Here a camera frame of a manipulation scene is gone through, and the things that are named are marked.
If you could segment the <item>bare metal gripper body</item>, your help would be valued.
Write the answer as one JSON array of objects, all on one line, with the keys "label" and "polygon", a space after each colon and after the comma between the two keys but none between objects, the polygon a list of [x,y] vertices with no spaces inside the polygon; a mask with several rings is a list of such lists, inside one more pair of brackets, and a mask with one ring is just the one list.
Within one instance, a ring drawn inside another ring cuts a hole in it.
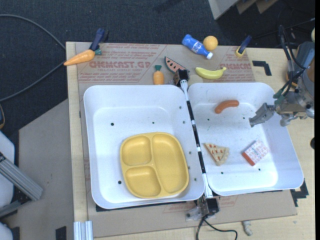
[{"label": "bare metal gripper body", "polygon": [[301,119],[315,118],[314,97],[308,92],[289,91],[286,96],[281,95],[274,102],[275,111],[284,117]]}]

